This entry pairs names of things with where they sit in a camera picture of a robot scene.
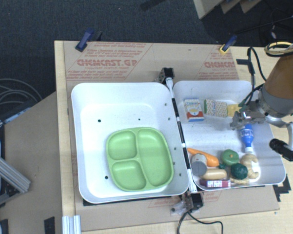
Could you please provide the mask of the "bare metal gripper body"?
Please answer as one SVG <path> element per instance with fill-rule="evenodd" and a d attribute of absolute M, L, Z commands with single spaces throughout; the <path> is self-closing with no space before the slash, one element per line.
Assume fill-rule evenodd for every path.
<path fill-rule="evenodd" d="M 246 118 L 264 117 L 265 122 L 283 128 L 288 125 L 283 121 L 283 118 L 292 115 L 293 109 L 285 104 L 284 100 L 269 102 L 256 100 L 251 101 L 245 109 L 242 109 L 241 114 L 243 116 L 244 126 L 246 125 Z"/>

